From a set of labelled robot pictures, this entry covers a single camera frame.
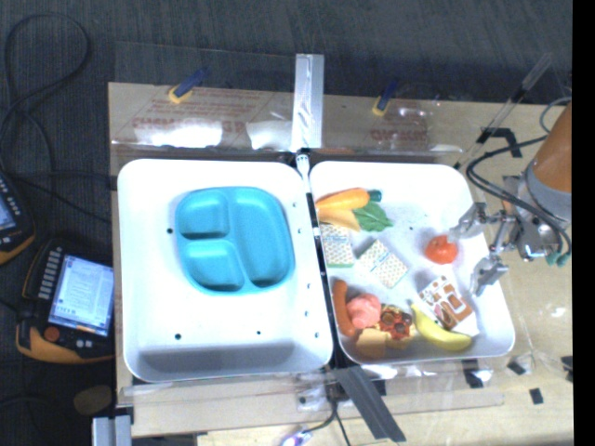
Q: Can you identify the orange carrot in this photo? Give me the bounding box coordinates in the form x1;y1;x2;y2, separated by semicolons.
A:
314;187;384;211

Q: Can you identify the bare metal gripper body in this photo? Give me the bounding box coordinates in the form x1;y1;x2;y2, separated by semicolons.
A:
487;209;562;264

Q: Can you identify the yellow banana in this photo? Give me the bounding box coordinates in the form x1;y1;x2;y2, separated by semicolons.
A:
409;303;474;353

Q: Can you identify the pink ice cream scoop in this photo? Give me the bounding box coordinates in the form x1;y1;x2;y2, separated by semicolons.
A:
345;292;383;331

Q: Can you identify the pizza slice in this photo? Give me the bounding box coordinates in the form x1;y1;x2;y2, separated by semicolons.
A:
373;304;416;349

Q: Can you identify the blue divided plate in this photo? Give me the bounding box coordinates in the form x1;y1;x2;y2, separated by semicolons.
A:
173;185;297;296

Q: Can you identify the orange tomato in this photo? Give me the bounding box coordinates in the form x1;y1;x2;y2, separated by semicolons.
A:
423;233;459;266

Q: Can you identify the brown cardboard board red print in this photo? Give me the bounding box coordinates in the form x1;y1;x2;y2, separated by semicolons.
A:
107;81;574;439

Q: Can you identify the black block with thin wires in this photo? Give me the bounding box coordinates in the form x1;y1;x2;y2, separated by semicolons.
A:
324;380;348;403

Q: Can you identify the white plastic tray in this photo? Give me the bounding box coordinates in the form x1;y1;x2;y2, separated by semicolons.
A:
308;160;517;367
115;157;336;385

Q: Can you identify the white green patterned packet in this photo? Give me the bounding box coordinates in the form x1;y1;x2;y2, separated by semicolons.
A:
319;222;357;269
354;239;411;290

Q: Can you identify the tan bread piece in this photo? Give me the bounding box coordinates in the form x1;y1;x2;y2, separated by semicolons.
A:
354;327;390;360

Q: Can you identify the green lettuce leaf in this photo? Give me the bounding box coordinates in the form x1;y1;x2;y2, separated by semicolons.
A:
351;201;394;233

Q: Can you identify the red-brown sausage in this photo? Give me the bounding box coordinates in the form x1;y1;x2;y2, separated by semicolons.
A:
330;278;359;339

